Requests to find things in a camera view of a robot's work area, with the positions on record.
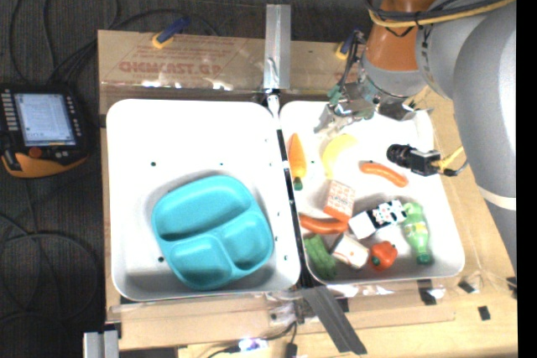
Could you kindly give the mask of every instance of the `toy tomato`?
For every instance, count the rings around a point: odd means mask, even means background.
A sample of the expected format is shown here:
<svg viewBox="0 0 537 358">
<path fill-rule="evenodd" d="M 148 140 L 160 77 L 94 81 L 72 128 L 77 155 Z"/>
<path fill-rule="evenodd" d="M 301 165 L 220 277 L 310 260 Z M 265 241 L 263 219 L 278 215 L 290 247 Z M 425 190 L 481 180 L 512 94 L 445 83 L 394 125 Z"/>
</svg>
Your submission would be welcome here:
<svg viewBox="0 0 537 358">
<path fill-rule="evenodd" d="M 369 264 L 379 271 L 382 271 L 394 264 L 398 251 L 390 241 L 381 241 L 369 249 Z"/>
</svg>

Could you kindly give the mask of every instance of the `dark gray carpet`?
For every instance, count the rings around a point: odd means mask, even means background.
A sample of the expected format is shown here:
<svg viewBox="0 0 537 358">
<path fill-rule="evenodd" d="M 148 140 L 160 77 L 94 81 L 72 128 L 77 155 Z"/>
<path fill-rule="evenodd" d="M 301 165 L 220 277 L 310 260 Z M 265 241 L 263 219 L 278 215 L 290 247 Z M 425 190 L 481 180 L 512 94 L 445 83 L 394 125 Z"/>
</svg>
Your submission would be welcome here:
<svg viewBox="0 0 537 358">
<path fill-rule="evenodd" d="M 263 38 L 267 3 L 292 6 L 295 40 L 340 41 L 356 26 L 366 34 L 371 28 L 362 0 L 118 0 L 117 19 L 173 8 L 196 16 L 187 33 Z M 20 75 L 46 82 L 62 60 L 109 25 L 115 10 L 113 0 L 22 0 L 10 35 L 16 4 L 0 0 L 0 82 Z M 158 31 L 176 16 L 151 14 L 122 29 Z M 96 77 L 96 56 L 71 76 L 93 123 Z M 79 168 L 47 179 L 23 181 L 0 169 L 0 215 L 0 356 L 81 357 L 82 333 L 101 329 L 105 314 L 98 145 Z M 54 235 L 37 239 L 40 248 L 19 238 L 36 231 Z"/>
</svg>

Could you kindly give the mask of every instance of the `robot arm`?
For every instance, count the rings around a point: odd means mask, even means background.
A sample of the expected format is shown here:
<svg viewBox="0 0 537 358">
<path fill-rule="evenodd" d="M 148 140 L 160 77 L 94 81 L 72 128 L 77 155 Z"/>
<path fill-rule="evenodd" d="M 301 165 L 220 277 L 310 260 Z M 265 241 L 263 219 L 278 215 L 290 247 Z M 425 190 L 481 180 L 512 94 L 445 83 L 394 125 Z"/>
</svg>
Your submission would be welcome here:
<svg viewBox="0 0 537 358">
<path fill-rule="evenodd" d="M 374 112 L 405 120 L 413 116 L 405 101 L 425 86 L 452 100 L 467 162 L 516 276 L 516 0 L 364 2 L 374 24 L 358 80 L 341 83 L 327 110 L 340 124 Z"/>
</svg>

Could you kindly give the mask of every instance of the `toy sausage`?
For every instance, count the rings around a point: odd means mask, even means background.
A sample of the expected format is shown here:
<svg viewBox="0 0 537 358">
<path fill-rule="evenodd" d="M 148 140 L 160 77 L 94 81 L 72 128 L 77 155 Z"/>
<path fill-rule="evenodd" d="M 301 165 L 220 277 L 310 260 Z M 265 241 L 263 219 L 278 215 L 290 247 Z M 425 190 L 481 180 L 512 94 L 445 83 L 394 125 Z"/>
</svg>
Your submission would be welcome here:
<svg viewBox="0 0 537 358">
<path fill-rule="evenodd" d="M 315 234 L 340 234 L 347 231 L 346 222 L 338 220 L 320 220 L 308 215 L 299 215 L 300 225 Z"/>
<path fill-rule="evenodd" d="M 400 188 L 405 187 L 409 183 L 409 180 L 402 174 L 398 174 L 395 170 L 392 170 L 383 164 L 374 163 L 373 161 L 361 163 L 360 170 L 365 174 L 376 174 L 377 176 L 381 176 Z"/>
</svg>

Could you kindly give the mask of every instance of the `yellow cable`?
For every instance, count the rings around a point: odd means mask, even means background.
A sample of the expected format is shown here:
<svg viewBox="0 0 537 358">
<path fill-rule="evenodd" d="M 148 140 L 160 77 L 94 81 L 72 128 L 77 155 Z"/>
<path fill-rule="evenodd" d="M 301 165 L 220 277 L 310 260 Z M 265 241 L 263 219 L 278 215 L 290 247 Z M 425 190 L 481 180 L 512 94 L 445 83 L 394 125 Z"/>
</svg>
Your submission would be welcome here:
<svg viewBox="0 0 537 358">
<path fill-rule="evenodd" d="M 431 165 L 436 166 L 441 172 L 443 172 L 447 166 L 449 166 L 457 156 L 464 151 L 462 145 L 457 148 L 451 155 L 444 157 L 442 160 L 433 161 Z"/>
<path fill-rule="evenodd" d="M 479 13 L 486 13 L 489 11 L 493 11 L 494 9 L 504 7 L 505 5 L 508 5 L 509 3 L 514 2 L 514 1 L 515 0 L 502 0 L 500 2 L 491 3 L 490 5 L 477 8 L 477 9 L 472 9 L 470 11 L 466 11 L 463 13 L 453 13 L 451 15 L 446 15 L 443 17 L 419 19 L 416 21 L 385 21 L 371 10 L 369 10 L 369 17 L 371 17 L 372 21 L 375 24 L 382 26 L 382 27 L 405 28 L 405 27 L 414 27 L 416 25 L 442 23 L 442 22 L 451 21 L 454 19 L 471 17 L 472 15 L 478 15 Z"/>
</svg>

